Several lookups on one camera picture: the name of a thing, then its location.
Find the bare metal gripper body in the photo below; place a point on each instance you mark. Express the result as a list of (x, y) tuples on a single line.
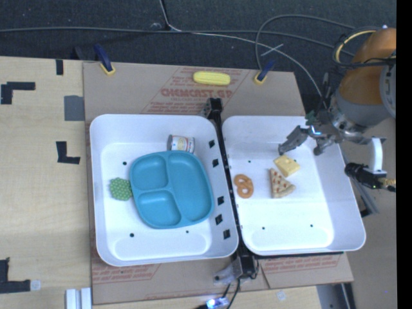
[(335, 129)]

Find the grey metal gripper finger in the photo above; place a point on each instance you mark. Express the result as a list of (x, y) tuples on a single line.
[(292, 141), (320, 147)]

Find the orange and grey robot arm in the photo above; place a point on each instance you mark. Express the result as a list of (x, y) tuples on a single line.
[(365, 85)]

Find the yellow cheese wedge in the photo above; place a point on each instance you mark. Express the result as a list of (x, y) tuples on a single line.
[(286, 165)]

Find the pizza slice toy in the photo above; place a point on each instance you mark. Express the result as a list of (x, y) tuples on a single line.
[(278, 185)]

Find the orange pretzel toy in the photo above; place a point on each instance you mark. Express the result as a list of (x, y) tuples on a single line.
[(244, 186)]

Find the white plastic tray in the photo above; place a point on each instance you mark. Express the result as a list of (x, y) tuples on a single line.
[(289, 230), (112, 237)]

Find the yellow corn cob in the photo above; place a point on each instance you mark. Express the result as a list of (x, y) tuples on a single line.
[(211, 78)]

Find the small white can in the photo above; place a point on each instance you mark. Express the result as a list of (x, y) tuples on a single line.
[(181, 143)]

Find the blue divided plate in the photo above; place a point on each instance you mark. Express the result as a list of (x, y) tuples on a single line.
[(172, 188)]

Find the brown cardboard board red print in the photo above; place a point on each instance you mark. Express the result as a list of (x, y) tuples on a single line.
[(135, 92)]

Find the green dotted round toy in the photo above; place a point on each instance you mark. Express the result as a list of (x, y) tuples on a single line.
[(119, 188)]

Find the black cylinder on white bracket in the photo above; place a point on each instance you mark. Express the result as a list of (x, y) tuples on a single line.
[(370, 167)]

